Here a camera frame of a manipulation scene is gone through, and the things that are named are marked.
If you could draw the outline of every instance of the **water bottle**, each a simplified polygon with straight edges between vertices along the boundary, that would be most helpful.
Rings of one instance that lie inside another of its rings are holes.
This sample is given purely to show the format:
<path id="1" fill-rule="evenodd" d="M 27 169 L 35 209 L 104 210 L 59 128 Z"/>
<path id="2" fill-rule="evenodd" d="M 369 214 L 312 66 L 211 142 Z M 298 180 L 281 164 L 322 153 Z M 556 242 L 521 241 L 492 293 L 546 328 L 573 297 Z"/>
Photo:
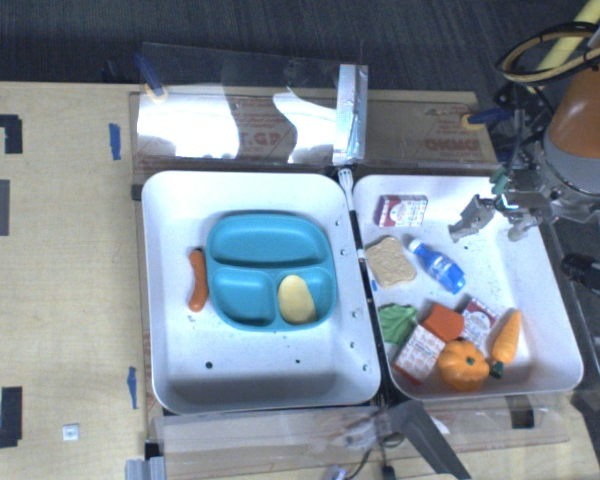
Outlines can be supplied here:
<path id="1" fill-rule="evenodd" d="M 427 273 L 454 295 L 466 284 L 464 272 L 451 259 L 441 252 L 429 249 L 416 239 L 409 243 L 409 250 L 420 256 Z"/>

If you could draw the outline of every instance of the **wooden table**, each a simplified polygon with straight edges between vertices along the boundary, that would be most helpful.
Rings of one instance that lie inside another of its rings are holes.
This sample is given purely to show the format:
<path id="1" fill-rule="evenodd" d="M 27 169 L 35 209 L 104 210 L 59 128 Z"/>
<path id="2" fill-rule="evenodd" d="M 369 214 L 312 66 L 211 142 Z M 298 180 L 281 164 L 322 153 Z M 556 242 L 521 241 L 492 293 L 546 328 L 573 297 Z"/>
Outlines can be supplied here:
<path id="1" fill-rule="evenodd" d="M 0 82 L 0 114 L 23 122 L 22 154 L 5 154 L 10 229 L 0 236 L 0 394 L 22 387 L 17 447 L 0 479 L 124 478 L 147 435 L 129 95 L 134 85 Z M 114 160 L 109 124 L 121 130 Z M 127 383 L 137 375 L 137 409 Z M 582 417 L 566 404 L 568 442 L 461 453 L 474 478 L 598 479 Z M 64 440 L 77 424 L 79 439 Z M 396 460 L 399 478 L 432 473 Z M 256 475 L 319 479 L 323 468 Z M 379 478 L 367 466 L 357 478 Z"/>

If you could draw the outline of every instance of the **bread slice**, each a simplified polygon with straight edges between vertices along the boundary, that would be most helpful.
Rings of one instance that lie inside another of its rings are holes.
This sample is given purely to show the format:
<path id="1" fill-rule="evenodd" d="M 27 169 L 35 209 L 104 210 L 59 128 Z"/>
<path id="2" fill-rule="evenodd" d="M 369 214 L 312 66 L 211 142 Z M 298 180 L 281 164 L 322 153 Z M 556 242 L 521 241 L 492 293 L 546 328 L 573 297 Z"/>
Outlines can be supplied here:
<path id="1" fill-rule="evenodd" d="M 407 260 L 398 239 L 388 236 L 366 250 L 367 264 L 383 288 L 408 283 L 416 277 L 415 267 Z"/>

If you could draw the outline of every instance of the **blue plate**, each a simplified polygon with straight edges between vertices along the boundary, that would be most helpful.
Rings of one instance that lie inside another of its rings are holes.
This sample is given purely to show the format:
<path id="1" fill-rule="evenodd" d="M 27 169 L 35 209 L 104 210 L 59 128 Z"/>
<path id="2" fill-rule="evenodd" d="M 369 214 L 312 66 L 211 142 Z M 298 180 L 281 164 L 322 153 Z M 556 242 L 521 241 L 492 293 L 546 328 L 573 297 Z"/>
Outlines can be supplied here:
<path id="1" fill-rule="evenodd" d="M 308 329 L 329 318 L 336 302 L 336 275 L 329 240 L 313 222 L 283 213 L 246 213 L 220 220 L 206 247 L 209 296 L 218 315 L 252 331 Z M 278 286 L 302 277 L 316 306 L 315 322 L 293 325 L 282 318 Z"/>

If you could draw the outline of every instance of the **orange carrot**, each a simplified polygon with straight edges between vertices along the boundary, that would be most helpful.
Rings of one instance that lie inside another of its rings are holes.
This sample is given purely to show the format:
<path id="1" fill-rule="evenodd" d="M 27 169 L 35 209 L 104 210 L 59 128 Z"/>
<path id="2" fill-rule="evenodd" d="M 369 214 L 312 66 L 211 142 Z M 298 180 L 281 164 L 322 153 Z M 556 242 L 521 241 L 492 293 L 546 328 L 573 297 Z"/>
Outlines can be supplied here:
<path id="1" fill-rule="evenodd" d="M 189 262 L 193 267 L 195 277 L 195 287 L 191 299 L 189 299 L 189 309 L 191 311 L 200 311 L 209 296 L 209 287 L 207 286 L 207 263 L 204 259 L 204 253 L 200 249 L 195 249 L 189 254 Z"/>
<path id="2" fill-rule="evenodd" d="M 504 365 L 509 364 L 516 357 L 521 322 L 522 313 L 516 309 L 511 313 L 509 320 L 494 341 L 491 348 L 491 359 L 495 362 L 491 367 L 490 375 L 492 377 L 501 378 Z"/>

